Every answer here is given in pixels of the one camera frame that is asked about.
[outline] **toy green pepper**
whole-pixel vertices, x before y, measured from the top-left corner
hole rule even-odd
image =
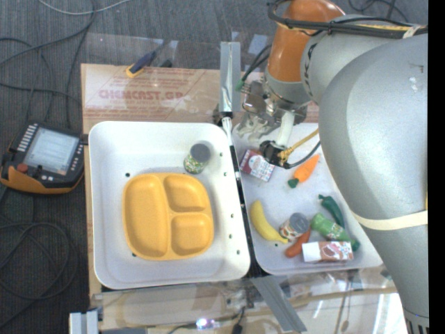
[[[343,213],[340,210],[339,205],[335,202],[334,198],[331,196],[325,197],[321,194],[318,195],[318,199],[322,199],[321,205],[326,208],[326,210],[331,213],[335,222],[340,225],[342,228],[345,227],[345,221],[343,219]]]

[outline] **black cable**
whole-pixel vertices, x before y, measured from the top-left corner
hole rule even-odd
[[[317,149],[320,147],[320,141],[314,146],[314,148],[309,152],[306,156],[304,156],[300,161],[297,161],[293,164],[284,164],[286,169],[296,167],[304,162],[306,162],[308,159],[312,157],[312,155],[317,151]]]
[[[241,332],[243,331],[243,327],[241,325],[241,320],[243,320],[243,318],[244,318],[244,312],[245,312],[245,307],[243,307],[243,309],[241,310],[238,321],[235,323],[234,327],[232,328],[232,334],[241,334]]]
[[[276,10],[279,5],[291,0],[273,0],[272,3],[268,4],[268,16],[271,20],[287,26],[289,29],[309,29],[309,30],[321,30],[327,31],[328,33],[347,33],[353,35],[365,35],[377,38],[392,38],[401,39],[404,37],[406,31],[401,31],[400,29],[391,29],[390,26],[383,26],[382,28],[376,28],[372,26],[366,26],[361,24],[351,24],[351,19],[341,20],[338,22],[311,22],[311,21],[301,21],[294,19],[287,19],[280,17],[276,14]],[[411,26],[402,22],[392,21],[389,19],[382,19],[379,17],[363,17],[356,19],[359,21],[384,21],[390,23],[394,26]],[[420,35],[422,33],[428,33],[428,25],[420,26],[414,35]]]
[[[67,40],[69,40],[71,38],[74,38],[74,37],[77,37],[77,36],[81,35],[81,41],[80,41],[80,43],[78,44],[78,46],[76,48],[76,51],[75,51],[75,54],[74,54],[74,60],[70,64],[70,71],[69,71],[69,74],[68,74],[68,81],[67,81],[66,86],[65,86],[65,91],[53,90],[52,88],[36,88],[35,87],[35,82],[33,82],[33,84],[31,86],[29,86],[29,87],[23,87],[23,86],[10,85],[10,84],[7,84],[7,83],[4,83],[4,82],[0,81],[0,86],[5,86],[7,88],[12,88],[12,89],[15,89],[15,90],[28,91],[28,92],[30,92],[30,96],[29,96],[30,98],[32,98],[32,96],[33,96],[33,94],[35,92],[51,93],[53,96],[59,94],[59,95],[65,96],[66,98],[74,99],[74,100],[76,100],[76,102],[79,105],[81,105],[81,101],[80,100],[78,100],[77,98],[69,95],[68,89],[69,89],[69,85],[70,85],[71,78],[72,78],[72,71],[74,69],[74,65],[75,65],[77,56],[79,55],[80,48],[81,48],[81,46],[83,44],[83,41],[85,40],[86,33],[88,32],[88,29],[91,27],[92,23],[95,20],[95,15],[96,15],[95,10],[96,10],[97,3],[96,3],[96,0],[90,0],[90,2],[92,4],[93,8],[92,8],[92,12],[91,12],[90,17],[89,17],[88,21],[86,22],[86,24],[81,29],[79,29],[78,31],[75,31],[75,32],[73,32],[73,33],[71,33],[71,34],[69,34],[67,36],[64,36],[62,38],[57,38],[57,39],[49,41],[49,42],[44,42],[44,43],[38,44],[36,46],[33,46],[33,45],[27,43],[26,41],[20,40],[18,38],[9,38],[9,37],[7,37],[7,38],[0,38],[0,41],[2,41],[2,40],[3,41],[4,40],[14,40],[14,41],[20,42],[20,43],[22,43],[22,44],[24,44],[24,45],[26,45],[28,47],[25,50],[17,52],[15,54],[13,54],[12,56],[9,56],[8,58],[5,58],[2,61],[0,61],[0,67],[1,67],[2,65],[5,65],[7,62],[9,62],[9,61],[11,61],[11,60],[13,60],[15,58],[18,58],[19,56],[22,56],[23,54],[27,54],[29,52],[32,52],[32,51],[35,51],[35,52],[38,53],[39,56],[42,56],[42,50],[44,48],[50,47],[50,46],[58,44],[60,42],[65,42],[65,41],[67,41]],[[50,74],[50,78],[49,79],[50,79],[50,81],[53,81],[54,78],[52,77],[51,68],[47,64],[46,60],[45,60],[44,63],[45,63],[45,67],[47,67],[48,72]],[[68,107],[66,108],[66,110],[67,110],[67,123],[68,123],[68,125],[70,127],[70,118],[69,118],[69,113],[68,113]]]
[[[37,43],[36,45],[32,45],[28,43],[27,41],[21,40],[19,38],[13,38],[13,37],[2,37],[0,38],[0,42],[17,42],[19,44],[24,45],[26,48],[20,52],[17,52],[13,54],[12,56],[9,56],[2,61],[0,61],[0,67],[5,66],[6,63],[23,56],[28,53],[36,53],[38,57],[38,63],[40,64],[40,70],[36,70],[34,77],[31,78],[32,82],[30,86],[16,86],[12,85],[6,82],[0,81],[0,86],[4,86],[6,88],[11,88],[13,90],[22,90],[28,92],[28,99],[27,99],[27,107],[26,107],[26,118],[29,118],[31,116],[31,102],[32,99],[35,97],[36,93],[50,93],[50,100],[49,105],[44,113],[44,120],[45,121],[50,112],[51,104],[53,101],[53,98],[57,95],[63,96],[66,98],[66,118],[67,118],[67,124],[69,125],[69,128],[71,127],[70,124],[70,112],[69,112],[69,100],[74,100],[78,103],[78,105],[81,105],[81,100],[79,98],[76,98],[68,93],[70,82],[72,79],[72,74],[74,71],[74,66],[76,64],[76,60],[78,58],[81,46],[86,38],[86,34],[88,32],[88,29],[92,25],[95,14],[96,14],[96,0],[90,0],[92,4],[92,12],[90,14],[90,17],[86,24],[82,26],[81,29],[78,31],[75,31],[67,36],[64,36],[62,38],[57,38],[55,40],[51,40],[49,42],[44,43]],[[67,83],[65,84],[65,90],[56,90],[56,87],[54,85],[54,73],[45,58],[45,55],[43,51],[53,45],[56,45],[58,43],[65,42],[71,38],[75,38],[77,36],[80,36],[80,41],[76,47],[76,51],[74,53],[73,61],[70,64],[70,70],[68,73]],[[46,81],[49,84],[48,88],[41,88],[37,87],[38,79],[43,77],[44,72],[47,73]],[[6,194],[7,188],[3,185],[0,185],[0,205],[2,204],[4,200],[4,196]],[[35,196],[33,196],[33,214],[35,213]],[[15,296],[16,298],[19,298],[21,300],[27,301],[25,305],[23,305],[19,310],[14,312],[9,318],[4,320],[0,323],[0,328],[3,328],[7,323],[11,322],[14,318],[16,318],[18,315],[20,315],[23,311],[25,311],[27,308],[29,308],[31,305],[33,305],[37,301],[43,301],[47,299],[56,298],[59,296],[59,310],[60,313],[63,310],[63,296],[61,294],[72,284],[75,276],[77,275],[78,267],[79,267],[79,258],[75,251],[75,248],[70,241],[68,235],[66,232],[60,228],[59,226],[48,223],[48,222],[35,222],[33,220],[34,216],[32,216],[32,219],[30,221],[18,221],[14,222],[8,217],[4,216],[0,213],[0,219],[3,221],[3,225],[0,225],[0,232],[6,231],[8,233],[11,232],[17,232],[17,238],[15,239],[15,243],[13,244],[12,248],[0,259],[0,272],[6,268],[8,264],[10,264],[11,260],[14,258],[15,253],[17,250],[23,246],[25,239],[31,240],[33,246],[35,248],[38,248],[41,253],[44,255],[44,257],[47,259],[49,263],[49,270],[52,272],[52,279],[49,281],[47,285],[45,285],[43,288],[37,288],[33,289],[33,293],[24,293],[21,292],[19,289],[13,288],[10,284],[6,283],[2,278],[0,278],[0,287],[11,294],[12,296]],[[35,232],[39,231],[41,229],[47,229],[50,232],[54,232],[59,236],[59,239],[62,241],[62,247],[63,249],[58,248],[58,253],[62,253],[65,255],[65,257],[62,259],[61,264],[57,265],[56,259],[53,258],[53,256],[50,254],[49,249],[45,247],[44,244],[42,244],[40,241],[38,241],[38,238],[35,236]],[[60,332],[61,326],[64,325],[65,322],[63,321],[63,316],[60,316],[60,321],[58,323],[58,333]]]
[[[385,3],[389,6],[388,8],[388,12],[386,15],[386,18],[389,19],[392,15],[392,11],[396,10],[400,16],[402,16],[402,18],[407,22],[408,18],[406,18],[406,16],[402,13],[402,11],[400,11],[397,7],[395,7],[396,4],[396,0],[391,0],[390,2],[386,1],[386,0],[366,0],[365,1],[365,5],[362,6],[361,8],[358,8],[356,6],[354,6],[352,0],[348,0],[349,6],[353,9],[356,10],[358,12],[360,12],[361,14],[364,14],[366,10],[368,10],[373,4],[375,3]]]
[[[1,201],[4,198],[4,195],[6,194],[6,187],[3,187],[0,189],[0,204]],[[33,206],[32,213],[35,213],[35,207]],[[33,242],[33,245],[35,245],[37,248],[39,248],[42,252],[42,254],[46,257],[46,259],[49,262],[49,269],[53,272],[54,278],[52,281],[45,287],[38,289],[39,294],[27,294],[23,292],[19,292],[16,289],[13,289],[8,283],[6,283],[4,280],[0,278],[0,287],[7,291],[8,293],[12,294],[13,296],[16,296],[19,299],[29,301],[24,306],[22,306],[18,311],[13,313],[9,318],[4,320],[0,323],[0,328],[3,328],[7,323],[11,322],[14,318],[16,318],[18,315],[20,315],[23,311],[25,311],[27,308],[29,308],[31,305],[33,305],[37,301],[43,301],[45,299],[52,299],[56,296],[59,296],[62,294],[71,284],[74,280],[74,277],[77,274],[77,269],[79,267],[78,263],[78,255],[76,254],[76,251],[69,240],[68,236],[66,235],[65,231],[60,228],[59,226],[53,224],[53,223],[47,223],[47,222],[39,222],[36,223],[33,221],[33,216],[30,221],[19,221],[14,222],[11,219],[7,218],[3,214],[0,214],[0,218],[5,222],[5,225],[0,225],[0,232],[1,231],[18,231],[19,236],[17,241],[15,242],[14,246],[9,250],[8,253],[6,253],[6,256],[1,259],[0,262],[0,272],[3,270],[8,263],[13,259],[15,252],[19,249],[19,247],[22,245],[23,241],[25,239],[29,239]],[[41,244],[37,238],[31,233],[33,230],[37,228],[47,228],[50,230],[53,230],[54,232],[58,233],[60,238],[63,240],[64,250],[62,253],[65,253],[65,258],[63,259],[62,264],[58,267],[56,264],[55,259],[51,256],[48,249]],[[67,280],[64,281],[64,283],[60,286],[60,282],[62,282],[62,276],[67,273],[68,264],[70,258],[74,258],[74,268],[70,269],[69,276]],[[19,283],[23,283],[20,278],[15,279]],[[60,297],[59,307],[60,311],[62,310],[62,301],[63,299]],[[62,325],[62,318],[60,318],[59,325]]]
[[[234,320],[235,318],[238,317],[238,321],[235,323],[235,326],[239,326],[242,318],[244,317],[244,312],[245,312],[245,307],[243,307],[239,313],[236,313],[229,320]],[[179,326],[174,327],[171,331],[168,332],[168,334],[173,334],[175,331],[178,331],[179,329],[196,329],[196,328],[197,328],[196,323],[181,324]]]
[[[245,73],[243,74],[243,76],[241,77],[242,81],[245,81],[248,76],[250,75],[250,73],[252,73],[256,68],[258,68],[262,63],[264,63],[264,61],[267,60],[267,58],[269,58],[269,54],[266,54],[261,60],[259,60],[261,58],[261,56],[264,54],[264,52],[266,52],[268,49],[270,49],[272,47],[272,45],[267,45],[265,46],[254,58],[253,62],[250,64],[249,68],[245,71]]]

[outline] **can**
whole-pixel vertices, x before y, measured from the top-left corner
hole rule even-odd
[[[280,235],[292,241],[308,231],[309,226],[309,221],[304,214],[293,213],[280,225]]]
[[[197,175],[204,170],[210,160],[210,149],[203,143],[196,143],[184,159],[184,168],[187,172]]]

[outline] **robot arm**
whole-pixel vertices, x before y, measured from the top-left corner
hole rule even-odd
[[[284,1],[269,8],[279,27],[262,95],[268,126],[283,132],[264,156],[286,166],[283,134],[315,101],[332,176],[394,279],[409,333],[427,333],[428,27],[345,16],[327,0],[292,0],[277,17]]]

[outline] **orange carrot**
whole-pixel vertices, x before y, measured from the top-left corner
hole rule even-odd
[[[304,182],[307,180],[311,176],[312,172],[314,172],[319,158],[320,154],[316,154],[308,159],[305,163],[300,164],[293,173],[293,179],[287,182],[288,185],[291,188],[295,188],[299,182]]]
[[[284,254],[287,257],[295,257],[298,254],[301,254],[303,250],[303,244],[306,244],[309,241],[309,237],[311,236],[311,228],[308,229],[303,235],[297,238],[297,241],[290,245]]]

